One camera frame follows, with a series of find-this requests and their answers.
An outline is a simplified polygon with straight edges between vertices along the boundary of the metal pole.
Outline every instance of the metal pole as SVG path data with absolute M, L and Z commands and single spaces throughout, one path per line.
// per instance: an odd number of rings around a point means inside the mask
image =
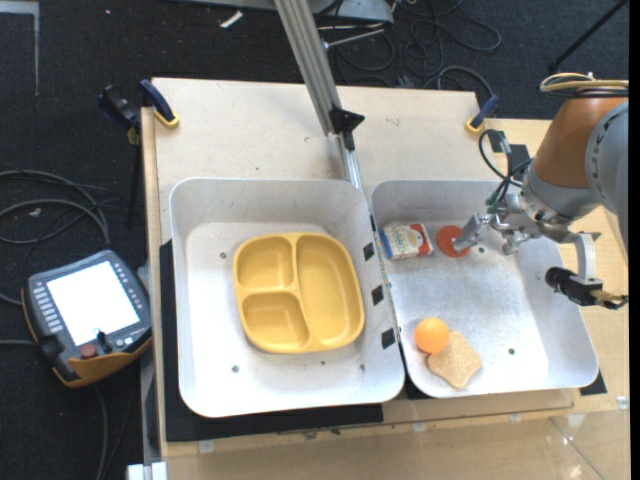
M 330 112 L 342 109 L 335 80 L 307 0 L 274 0 L 293 49 L 298 67 L 311 96 L 325 135 L 338 135 L 345 176 L 362 192 L 360 168 L 353 149 L 344 145 L 344 137 L 331 122 Z

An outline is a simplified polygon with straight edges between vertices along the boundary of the black cable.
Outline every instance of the black cable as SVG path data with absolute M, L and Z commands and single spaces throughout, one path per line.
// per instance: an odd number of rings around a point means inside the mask
M 354 60 L 350 59 L 349 57 L 347 57 L 347 55 L 342 50 L 341 45 L 334 46 L 334 48 L 336 49 L 336 52 L 338 54 L 338 58 L 343 59 L 351 67 L 354 67 L 356 69 L 360 69 L 362 71 L 367 71 L 367 72 L 370 72 L 370 73 L 375 73 L 375 72 L 378 72 L 378 71 L 384 71 L 385 69 L 387 69 L 393 63 L 393 60 L 395 59 L 395 47 L 393 46 L 393 42 L 391 41 L 391 39 L 389 39 L 386 36 L 386 34 L 384 34 L 384 33 L 377 34 L 376 37 L 377 36 L 382 36 L 382 38 L 384 39 L 385 44 L 387 46 L 387 49 L 389 50 L 389 57 L 382 64 L 380 64 L 378 66 L 365 66 L 363 64 L 359 64 L 356 61 L 354 61 Z
M 29 340 L 0 340 L 0 345 L 5 345 L 5 346 L 9 346 L 9 345 L 26 345 L 28 347 L 39 347 L 40 346 L 35 341 L 29 341 Z
M 102 221 L 102 225 L 108 232 L 109 226 L 104 213 L 99 208 L 97 201 L 91 196 L 91 194 L 89 194 L 86 190 L 84 190 L 82 185 L 75 183 L 71 180 L 68 180 L 67 178 L 63 178 L 62 176 L 58 176 L 57 174 L 52 174 L 52 173 L 37 171 L 32 169 L 16 169 L 15 167 L 10 166 L 9 164 L 1 160 L 0 160 L 0 163 L 12 169 L 9 171 L 0 172 L 0 178 L 24 179 L 24 178 L 21 178 L 20 176 L 26 176 L 27 179 L 29 180 L 33 180 L 33 181 L 37 181 L 37 182 L 45 183 L 49 185 L 55 185 L 62 188 L 70 188 L 77 191 L 78 194 L 84 197 L 90 204 L 96 206 L 96 213 L 98 214 L 100 220 Z
M 505 147 L 504 152 L 505 152 L 505 155 L 507 156 L 507 174 L 502 174 L 498 170 L 498 168 L 491 162 L 491 160 L 489 160 L 486 153 L 484 152 L 484 147 L 483 147 L 484 138 L 487 137 L 492 132 L 499 133 L 501 141 L 504 142 L 505 146 L 508 146 L 507 139 L 502 132 L 499 132 L 493 129 L 487 129 L 480 134 L 480 137 L 478 137 L 478 148 L 480 150 L 480 156 L 482 156 L 482 159 L 484 160 L 484 162 L 494 172 L 494 174 L 496 174 L 501 179 L 501 182 L 496 188 L 496 190 L 494 191 L 494 194 L 495 194 L 495 201 L 503 201 L 510 186 L 522 187 L 522 183 L 520 183 L 519 181 L 514 181 L 513 177 L 521 169 L 524 169 L 527 165 L 529 165 L 533 161 L 533 159 L 529 158 L 524 162 L 521 162 L 514 168 L 511 149 L 509 147 Z
M 39 206 L 39 205 L 54 205 L 54 206 L 70 206 L 71 208 L 75 208 L 76 210 L 80 210 L 84 212 L 85 215 L 89 216 L 98 226 L 100 231 L 102 232 L 102 237 L 104 239 L 104 246 L 109 247 L 111 245 L 111 239 L 109 238 L 109 231 L 107 227 L 104 225 L 104 222 L 97 217 L 91 210 L 85 208 L 81 204 L 74 203 L 73 201 L 67 201 L 66 199 L 32 199 L 31 201 L 23 201 L 21 203 L 16 203 L 4 210 L 0 210 L 0 218 L 5 215 L 12 213 L 20 208 L 25 208 L 28 206 Z
M 11 304 L 12 306 L 22 307 L 22 302 L 20 302 L 18 299 L 13 299 L 8 295 L 4 295 L 3 293 L 0 293 L 0 300 L 3 300 L 4 302 Z
M 468 48 L 470 50 L 473 51 L 477 51 L 477 52 L 484 52 L 484 53 L 488 53 L 488 52 L 492 52 L 494 51 L 496 48 L 498 48 L 498 46 L 500 46 L 500 44 L 502 44 L 502 35 L 500 34 L 500 32 L 498 32 L 495 28 L 493 28 L 490 25 L 487 25 L 486 23 L 482 23 L 481 21 L 478 21 L 474 18 L 472 18 L 460 5 L 462 3 L 462 0 L 453 0 L 454 1 L 454 5 L 450 8 L 447 9 L 446 11 L 441 11 L 441 12 L 432 12 L 431 14 L 426 14 L 420 11 L 416 11 L 415 9 L 403 5 L 401 4 L 399 7 L 409 13 L 409 14 L 413 14 L 415 16 L 418 16 L 420 18 L 424 18 L 425 20 L 432 20 L 431 24 L 434 25 L 435 27 L 438 28 L 438 30 L 441 30 L 442 32 L 446 33 L 451 39 L 453 39 L 456 43 L 458 43 L 460 46 L 464 47 L 464 48 Z M 486 30 L 489 30 L 490 32 L 492 32 L 493 34 L 495 34 L 495 36 L 497 37 L 496 42 L 490 46 L 474 46 L 470 43 L 467 43 L 459 38 L 457 38 L 452 32 L 450 32 L 448 29 L 446 29 L 445 27 L 443 27 L 438 21 L 437 21 L 437 17 L 438 16 L 444 16 L 446 14 L 451 14 L 453 11 L 458 10 L 465 18 L 467 18 L 471 23 L 478 25 L 481 28 L 484 28 Z
M 113 461 L 113 457 L 115 457 L 116 451 L 118 450 L 118 447 L 120 446 L 120 442 L 122 441 L 122 437 L 124 436 L 124 430 L 125 430 L 125 428 L 127 426 L 127 423 L 129 422 L 129 417 L 131 415 L 131 408 L 133 406 L 133 400 L 134 400 L 135 394 L 136 394 L 136 392 L 132 391 L 131 395 L 129 396 L 129 404 L 127 406 L 127 412 L 126 412 L 126 414 L 124 416 L 124 420 L 122 422 L 122 429 L 120 430 L 120 432 L 118 434 L 118 439 L 116 440 L 115 444 L 113 445 L 113 449 L 111 450 L 111 455 L 109 455 L 109 460 L 104 465 L 104 469 L 102 471 L 103 478 L 106 476 L 107 471 L 109 471 L 109 466 L 111 466 L 111 462 Z
M 404 42 L 406 44 L 402 49 L 402 55 L 404 56 L 405 67 L 411 74 L 421 78 L 428 78 L 430 76 L 435 75 L 438 71 L 442 69 L 442 66 L 444 65 L 444 46 L 442 44 L 440 28 L 438 27 L 437 13 L 433 4 L 433 0 L 426 0 L 426 2 L 429 7 L 430 14 L 423 14 L 423 13 L 417 13 L 417 14 L 430 19 L 421 19 L 421 20 L 412 21 L 403 17 L 402 14 L 399 14 L 398 16 L 399 19 L 401 20 L 404 19 L 405 21 L 408 21 L 410 23 L 411 37 L 410 39 L 404 39 Z M 420 24 L 427 24 L 434 28 L 435 33 L 434 33 L 433 39 L 424 40 L 422 39 L 422 37 L 420 37 L 420 33 L 418 30 L 418 25 Z M 427 63 L 429 62 L 428 48 L 434 44 L 437 45 L 438 47 L 439 60 L 437 63 L 437 67 L 435 69 L 428 70 L 427 69 Z M 420 49 L 420 51 L 422 52 L 422 55 L 413 54 L 411 50 L 412 48 Z M 413 68 L 413 66 L 409 62 L 409 57 L 411 57 L 414 60 L 417 59 L 421 61 L 422 69 L 420 71 Z
M 119 200 L 120 200 L 120 198 L 106 199 L 106 200 L 98 203 L 95 206 L 89 206 L 87 209 L 90 210 L 90 211 L 91 210 L 95 210 L 96 208 L 112 208 L 112 209 L 124 210 L 122 208 L 118 208 L 117 206 L 109 206 L 108 205 L 108 203 L 112 203 L 112 202 L 119 201 Z M 47 240 L 50 240 L 51 238 L 54 238 L 54 237 L 60 235 L 61 233 L 63 233 L 67 229 L 69 229 L 71 226 L 73 226 L 80 219 L 82 219 L 82 218 L 84 218 L 86 216 L 86 214 L 78 215 L 77 217 L 74 217 L 72 220 L 70 220 L 69 222 L 64 224 L 62 227 L 56 229 L 55 231 L 52 231 L 49 234 L 45 234 L 45 233 L 47 233 L 47 231 L 49 231 L 49 229 L 51 229 L 53 227 L 53 225 L 58 220 L 60 220 L 64 215 L 66 215 L 68 213 L 68 211 L 69 211 L 69 209 L 65 210 L 60 215 L 58 215 L 49 224 L 49 226 L 47 226 L 47 229 L 45 229 L 43 234 L 41 236 L 37 237 L 37 238 L 29 238 L 29 239 L 19 240 L 19 239 L 7 238 L 5 236 L 0 236 L 0 242 L 5 242 L 5 243 L 11 244 L 11 245 L 29 245 L 29 244 L 37 245 L 37 244 L 40 244 L 40 243 L 45 242 Z
M 104 465 L 107 458 L 107 446 L 109 444 L 109 415 L 107 414 L 107 405 L 104 402 L 104 396 L 97 384 L 93 384 L 93 389 L 98 398 L 100 405 L 100 414 L 102 415 L 102 449 L 100 451 L 100 463 L 98 466 L 98 474 L 96 480 L 102 480 L 104 471 Z

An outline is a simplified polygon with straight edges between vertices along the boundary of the black clamp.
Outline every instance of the black clamp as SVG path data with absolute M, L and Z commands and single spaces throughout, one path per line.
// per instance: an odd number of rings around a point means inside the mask
M 131 108 L 129 102 L 120 97 L 112 85 L 107 85 L 98 96 L 98 106 L 102 114 L 112 123 L 129 130 L 135 129 L 140 133 L 140 118 Z
M 349 151 L 356 149 L 356 143 L 353 140 L 353 130 L 364 121 L 364 116 L 349 112 L 341 108 L 334 108 L 329 111 L 329 119 L 336 133 L 342 133 L 344 147 Z

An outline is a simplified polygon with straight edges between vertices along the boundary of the dark carpet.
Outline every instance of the dark carpet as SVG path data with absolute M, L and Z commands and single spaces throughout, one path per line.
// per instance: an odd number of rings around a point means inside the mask
M 141 197 L 127 225 L 135 149 L 100 113 L 97 96 L 113 84 L 137 107 L 138 82 L 154 76 L 300 83 L 283 27 L 276 13 L 258 10 L 244 10 L 223 29 L 219 24 L 235 9 L 156 0 L 24 1 L 39 2 L 38 72 L 33 17 L 0 12 L 0 174 L 45 171 L 84 186 L 104 203 L 112 248 L 138 268 L 147 257 Z M 384 36 L 330 50 L 334 77 L 339 85 L 473 90 L 480 104 L 490 89 L 501 98 L 498 117 L 550 119 L 560 103 L 537 89 L 550 63 L 618 1 L 405 2 Z M 321 26 L 338 23 L 353 21 L 318 19 Z M 628 79 L 629 31 L 625 5 L 560 70 Z M 361 32 L 328 29 L 322 36 L 331 42 Z M 43 197 L 73 196 L 68 187 L 31 176 L 0 176 L 0 293 L 9 299 L 19 297 L 30 274 L 102 246 L 90 220 L 73 212 L 43 206 L 39 213 L 1 213 Z M 42 239 L 58 228 L 65 229 Z M 0 340 L 8 339 L 30 335 L 20 308 L 0 300 Z M 123 479 L 127 465 L 144 460 L 138 365 L 100 382 L 100 391 L 109 415 L 104 478 Z M 63 386 L 33 347 L 0 347 L 0 479 L 95 478 L 101 447 L 92 388 Z

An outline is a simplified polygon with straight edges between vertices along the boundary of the toy orange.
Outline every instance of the toy orange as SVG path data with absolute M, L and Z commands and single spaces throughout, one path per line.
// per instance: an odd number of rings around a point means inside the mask
M 416 326 L 413 338 L 420 350 L 435 354 L 449 343 L 449 327 L 440 318 L 425 318 Z

